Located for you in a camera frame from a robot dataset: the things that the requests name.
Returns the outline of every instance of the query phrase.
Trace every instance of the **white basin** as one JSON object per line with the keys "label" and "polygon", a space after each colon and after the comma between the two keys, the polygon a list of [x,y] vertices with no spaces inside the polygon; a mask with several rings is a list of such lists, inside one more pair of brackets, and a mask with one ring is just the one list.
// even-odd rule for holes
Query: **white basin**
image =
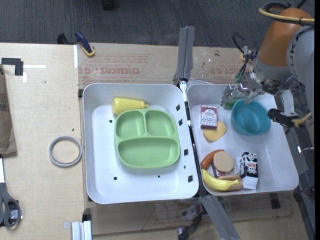
{"label": "white basin", "polygon": [[[176,124],[180,141],[178,161],[161,168],[124,165],[116,152],[116,115],[112,112],[114,97],[143,100],[149,105],[146,110],[157,109],[168,113]],[[199,178],[185,102],[176,86],[93,83],[83,92],[83,117],[86,189],[94,202],[106,205],[179,200],[192,198],[198,192]]]}
{"label": "white basin", "polygon": [[[258,155],[258,183],[255,190],[242,189],[230,192],[208,192],[216,196],[231,196],[240,194],[254,194],[265,192],[283,192],[295,189],[299,184],[298,172],[288,145],[284,128],[277,122],[271,121],[269,130],[257,136],[244,136],[237,132],[231,124],[231,110],[220,106],[227,85],[224,84],[194,84],[187,89],[187,98],[194,141],[199,161],[210,152],[223,149],[233,158],[243,152],[252,152]],[[268,111],[276,109],[276,102],[272,95],[263,94],[254,98]],[[220,139],[209,142],[203,135],[200,121],[201,105],[217,107],[218,120],[226,125],[226,133]],[[213,174],[211,166],[207,169]]]}

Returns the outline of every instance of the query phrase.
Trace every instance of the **tape roll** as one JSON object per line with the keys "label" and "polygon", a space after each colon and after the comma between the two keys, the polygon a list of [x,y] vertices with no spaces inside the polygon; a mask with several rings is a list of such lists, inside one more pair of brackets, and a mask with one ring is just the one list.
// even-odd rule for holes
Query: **tape roll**
{"label": "tape roll", "polygon": [[[75,143],[79,149],[79,154],[77,156],[77,158],[75,160],[73,160],[72,162],[60,162],[58,160],[56,160],[54,158],[54,156],[52,155],[52,150],[54,145],[59,142],[59,141],[72,141],[73,143]],[[77,162],[79,162],[79,160],[81,159],[82,156],[82,147],[81,147],[81,143],[78,139],[76,139],[73,136],[70,135],[62,135],[59,137],[56,137],[53,141],[51,141],[50,146],[49,146],[49,158],[51,160],[51,162],[59,167],[71,167],[73,165],[75,165]]]}

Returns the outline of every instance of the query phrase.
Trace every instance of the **blue bowl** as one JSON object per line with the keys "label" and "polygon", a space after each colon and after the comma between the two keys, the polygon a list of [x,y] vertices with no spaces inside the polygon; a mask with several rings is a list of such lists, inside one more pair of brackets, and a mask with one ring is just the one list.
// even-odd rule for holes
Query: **blue bowl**
{"label": "blue bowl", "polygon": [[268,111],[258,101],[244,103],[244,98],[237,100],[231,110],[231,124],[235,131],[245,136],[265,133],[270,127]]}

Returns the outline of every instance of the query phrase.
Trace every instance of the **green plate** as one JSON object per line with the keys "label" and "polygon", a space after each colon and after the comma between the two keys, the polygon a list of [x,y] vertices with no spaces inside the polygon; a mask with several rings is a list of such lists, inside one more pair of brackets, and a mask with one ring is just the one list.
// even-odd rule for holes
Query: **green plate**
{"label": "green plate", "polygon": [[180,142],[172,117],[159,109],[132,109],[115,120],[115,148],[120,161],[132,168],[174,164]]}

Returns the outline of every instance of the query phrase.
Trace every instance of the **scissors handle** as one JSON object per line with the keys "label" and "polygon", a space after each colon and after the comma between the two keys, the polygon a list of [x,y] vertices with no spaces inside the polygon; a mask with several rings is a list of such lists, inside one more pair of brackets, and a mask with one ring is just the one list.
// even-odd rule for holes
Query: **scissors handle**
{"label": "scissors handle", "polygon": [[[17,210],[17,218],[10,218],[10,211],[14,210]],[[19,223],[20,218],[21,209],[18,202],[8,194],[6,183],[0,183],[0,224],[3,222],[6,227],[11,228]]]}

